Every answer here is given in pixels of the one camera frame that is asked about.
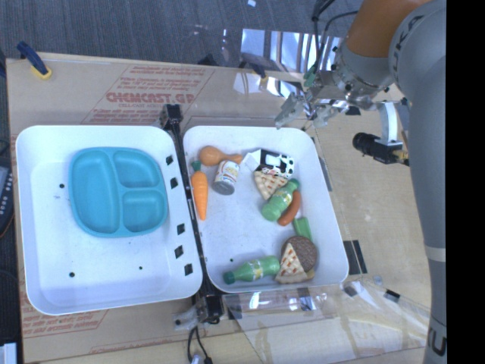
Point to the green bottle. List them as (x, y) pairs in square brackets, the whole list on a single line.
[(254, 269), (278, 201)]

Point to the black cylinder on white bracket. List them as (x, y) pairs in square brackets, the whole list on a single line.
[(373, 146)]

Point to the blue divided plate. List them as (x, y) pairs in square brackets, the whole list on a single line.
[(94, 192)]

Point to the orange sausage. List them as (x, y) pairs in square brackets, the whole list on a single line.
[(292, 209)]

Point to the thin black rod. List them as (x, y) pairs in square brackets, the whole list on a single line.
[(189, 199)]

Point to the brown round biscuit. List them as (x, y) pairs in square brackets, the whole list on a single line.
[(306, 250)]

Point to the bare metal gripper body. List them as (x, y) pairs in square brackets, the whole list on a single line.
[(333, 85)]

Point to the brown cardboard board red print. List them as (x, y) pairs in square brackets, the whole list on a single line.
[(76, 89)]

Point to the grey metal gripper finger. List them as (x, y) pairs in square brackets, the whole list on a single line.
[(326, 114), (290, 108)]

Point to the yellow pizza slice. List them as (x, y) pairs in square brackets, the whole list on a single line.
[(290, 265), (267, 184)]

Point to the orange chicken drumstick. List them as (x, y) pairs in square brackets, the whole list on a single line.
[(212, 155)]

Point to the green curved piece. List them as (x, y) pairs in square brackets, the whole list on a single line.
[(303, 228)]

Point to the orange carrot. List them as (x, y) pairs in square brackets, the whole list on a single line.
[(200, 192)]

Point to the small white can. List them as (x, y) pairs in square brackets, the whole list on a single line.
[(226, 178)]

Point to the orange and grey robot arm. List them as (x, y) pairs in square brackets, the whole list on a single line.
[(424, 89)]

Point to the black and white carton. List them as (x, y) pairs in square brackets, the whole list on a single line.
[(278, 161)]

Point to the white plastic tray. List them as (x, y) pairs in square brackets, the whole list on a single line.
[(242, 233), (102, 271)]

